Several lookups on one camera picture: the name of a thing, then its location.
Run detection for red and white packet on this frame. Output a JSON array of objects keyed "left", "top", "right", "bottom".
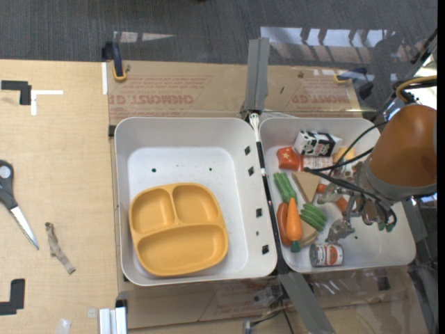
[{"left": 300, "top": 154, "right": 335, "bottom": 172}]

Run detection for small orange toy sausage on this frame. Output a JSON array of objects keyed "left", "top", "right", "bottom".
[{"left": 316, "top": 182, "right": 349, "bottom": 213}]

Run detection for red packet with yellow stars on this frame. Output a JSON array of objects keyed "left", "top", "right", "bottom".
[{"left": 276, "top": 146, "right": 301, "bottom": 171}]

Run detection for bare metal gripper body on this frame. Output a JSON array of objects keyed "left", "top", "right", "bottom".
[{"left": 343, "top": 161, "right": 396, "bottom": 226}]

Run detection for grey handled scissors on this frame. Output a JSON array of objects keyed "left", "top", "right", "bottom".
[{"left": 0, "top": 159, "right": 40, "bottom": 251}]

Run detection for brown toy sandwich triangle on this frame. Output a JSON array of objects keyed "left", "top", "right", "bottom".
[
  {"left": 298, "top": 219, "right": 319, "bottom": 248},
  {"left": 291, "top": 170, "right": 321, "bottom": 205}
]

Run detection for black and white milk carton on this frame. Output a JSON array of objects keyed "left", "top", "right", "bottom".
[{"left": 293, "top": 129, "right": 343, "bottom": 158}]

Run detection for red and white can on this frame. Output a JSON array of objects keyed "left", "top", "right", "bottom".
[{"left": 309, "top": 242, "right": 344, "bottom": 268}]

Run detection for grey cloth strip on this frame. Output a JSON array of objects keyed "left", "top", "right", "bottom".
[{"left": 44, "top": 221, "right": 76, "bottom": 276}]

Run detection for yellow toy food piece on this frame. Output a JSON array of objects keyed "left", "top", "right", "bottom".
[{"left": 332, "top": 146, "right": 356, "bottom": 164}]

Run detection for orange divided plate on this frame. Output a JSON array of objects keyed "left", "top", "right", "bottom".
[{"left": 128, "top": 182, "right": 229, "bottom": 278}]

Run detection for orange toy carrot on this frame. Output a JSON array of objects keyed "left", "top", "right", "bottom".
[{"left": 285, "top": 196, "right": 304, "bottom": 253}]

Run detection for brown cardboard board red print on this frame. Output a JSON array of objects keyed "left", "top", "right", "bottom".
[{"left": 106, "top": 60, "right": 420, "bottom": 331}]

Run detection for white plastic tray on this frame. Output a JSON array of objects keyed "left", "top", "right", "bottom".
[
  {"left": 113, "top": 116, "right": 278, "bottom": 287},
  {"left": 259, "top": 117, "right": 417, "bottom": 274}
]

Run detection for green toy bean bunch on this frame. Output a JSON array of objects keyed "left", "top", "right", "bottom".
[{"left": 273, "top": 171, "right": 298, "bottom": 203}]

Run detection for red toy sausage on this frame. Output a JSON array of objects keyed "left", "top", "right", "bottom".
[{"left": 276, "top": 202, "right": 293, "bottom": 247}]

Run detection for green toy pea pod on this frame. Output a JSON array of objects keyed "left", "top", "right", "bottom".
[{"left": 299, "top": 202, "right": 328, "bottom": 232}]

